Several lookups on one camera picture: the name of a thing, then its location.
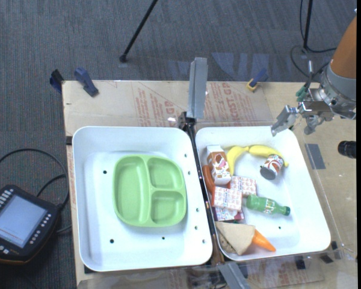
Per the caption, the orange and white can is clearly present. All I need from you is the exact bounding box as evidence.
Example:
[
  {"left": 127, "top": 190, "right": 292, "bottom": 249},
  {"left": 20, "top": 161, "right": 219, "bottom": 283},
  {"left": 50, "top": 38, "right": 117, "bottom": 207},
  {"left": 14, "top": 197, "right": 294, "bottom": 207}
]
[{"left": 259, "top": 154, "right": 285, "bottom": 181}]

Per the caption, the green divided plate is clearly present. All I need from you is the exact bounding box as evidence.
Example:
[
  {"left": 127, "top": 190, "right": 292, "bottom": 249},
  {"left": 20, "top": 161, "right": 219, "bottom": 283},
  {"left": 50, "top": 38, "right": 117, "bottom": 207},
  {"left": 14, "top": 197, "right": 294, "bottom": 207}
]
[{"left": 112, "top": 154, "right": 188, "bottom": 228}]

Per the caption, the orange carrot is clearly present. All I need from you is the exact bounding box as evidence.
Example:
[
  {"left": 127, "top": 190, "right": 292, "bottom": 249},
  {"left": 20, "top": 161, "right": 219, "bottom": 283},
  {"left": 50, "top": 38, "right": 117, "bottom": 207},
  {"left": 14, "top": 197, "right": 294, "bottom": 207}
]
[{"left": 251, "top": 229, "right": 277, "bottom": 253}]

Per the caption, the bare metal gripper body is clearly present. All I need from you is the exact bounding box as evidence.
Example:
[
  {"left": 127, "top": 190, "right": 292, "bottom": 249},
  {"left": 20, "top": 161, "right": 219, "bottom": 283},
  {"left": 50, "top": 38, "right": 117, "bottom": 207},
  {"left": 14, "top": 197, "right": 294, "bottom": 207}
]
[{"left": 298, "top": 87, "right": 357, "bottom": 122}]

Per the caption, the black block with thin wires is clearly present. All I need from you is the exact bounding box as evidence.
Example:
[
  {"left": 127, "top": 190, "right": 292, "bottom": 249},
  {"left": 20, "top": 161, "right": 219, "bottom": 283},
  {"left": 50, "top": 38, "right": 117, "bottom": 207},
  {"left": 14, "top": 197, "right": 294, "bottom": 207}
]
[{"left": 177, "top": 111, "right": 197, "bottom": 132}]

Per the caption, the black cylinder on white bracket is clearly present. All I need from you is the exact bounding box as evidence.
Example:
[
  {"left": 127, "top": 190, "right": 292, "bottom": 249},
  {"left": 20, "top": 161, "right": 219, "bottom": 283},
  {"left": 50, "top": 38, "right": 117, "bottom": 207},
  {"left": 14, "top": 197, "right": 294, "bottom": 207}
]
[{"left": 338, "top": 140, "right": 357, "bottom": 160}]

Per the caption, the yellow banana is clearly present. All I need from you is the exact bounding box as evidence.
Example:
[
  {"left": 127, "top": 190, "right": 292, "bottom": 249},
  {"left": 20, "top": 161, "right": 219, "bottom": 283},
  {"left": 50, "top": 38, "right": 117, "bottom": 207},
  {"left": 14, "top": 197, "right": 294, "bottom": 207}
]
[{"left": 226, "top": 144, "right": 290, "bottom": 176}]

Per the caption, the orange sausage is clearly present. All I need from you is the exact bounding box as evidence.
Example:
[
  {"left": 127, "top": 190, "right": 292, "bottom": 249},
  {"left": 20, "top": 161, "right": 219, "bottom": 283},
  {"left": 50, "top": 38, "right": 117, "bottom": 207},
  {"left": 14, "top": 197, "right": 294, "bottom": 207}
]
[{"left": 202, "top": 164, "right": 217, "bottom": 194}]

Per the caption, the green bottle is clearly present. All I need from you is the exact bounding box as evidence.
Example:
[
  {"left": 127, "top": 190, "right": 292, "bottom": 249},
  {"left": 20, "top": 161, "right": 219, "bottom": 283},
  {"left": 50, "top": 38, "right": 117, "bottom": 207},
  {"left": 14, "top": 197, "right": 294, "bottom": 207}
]
[{"left": 245, "top": 193, "right": 291, "bottom": 217}]

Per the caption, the brown cardboard board, red print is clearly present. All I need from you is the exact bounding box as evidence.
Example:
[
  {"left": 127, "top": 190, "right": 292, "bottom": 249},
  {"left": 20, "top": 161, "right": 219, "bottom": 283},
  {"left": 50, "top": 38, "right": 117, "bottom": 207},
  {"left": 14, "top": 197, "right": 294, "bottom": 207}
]
[{"left": 61, "top": 79, "right": 326, "bottom": 289}]

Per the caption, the orange and white carton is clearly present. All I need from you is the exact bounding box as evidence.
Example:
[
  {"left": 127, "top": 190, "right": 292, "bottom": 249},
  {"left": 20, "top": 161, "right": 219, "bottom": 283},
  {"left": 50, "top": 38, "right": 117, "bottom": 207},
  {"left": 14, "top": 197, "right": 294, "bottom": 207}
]
[{"left": 206, "top": 144, "right": 233, "bottom": 185}]

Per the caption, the white plastic tray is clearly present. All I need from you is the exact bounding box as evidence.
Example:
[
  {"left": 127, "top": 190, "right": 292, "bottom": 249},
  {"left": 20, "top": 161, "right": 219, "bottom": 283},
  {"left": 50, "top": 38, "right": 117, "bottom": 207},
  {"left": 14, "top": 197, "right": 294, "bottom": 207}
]
[
  {"left": 72, "top": 125, "right": 214, "bottom": 273},
  {"left": 194, "top": 125, "right": 332, "bottom": 263}
]

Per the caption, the thin black rod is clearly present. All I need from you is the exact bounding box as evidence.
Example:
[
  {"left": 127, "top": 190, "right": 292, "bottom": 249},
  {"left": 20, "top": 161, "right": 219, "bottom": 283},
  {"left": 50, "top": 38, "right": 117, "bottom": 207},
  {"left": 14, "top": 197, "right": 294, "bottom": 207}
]
[{"left": 186, "top": 122, "right": 225, "bottom": 265}]

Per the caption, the white and pink packet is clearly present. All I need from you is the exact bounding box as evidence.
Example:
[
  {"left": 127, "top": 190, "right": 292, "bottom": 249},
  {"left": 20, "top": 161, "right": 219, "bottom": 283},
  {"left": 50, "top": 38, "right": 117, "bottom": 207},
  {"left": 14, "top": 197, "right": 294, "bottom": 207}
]
[
  {"left": 229, "top": 175, "right": 258, "bottom": 198},
  {"left": 211, "top": 186, "right": 243, "bottom": 213},
  {"left": 212, "top": 206, "right": 246, "bottom": 223}
]

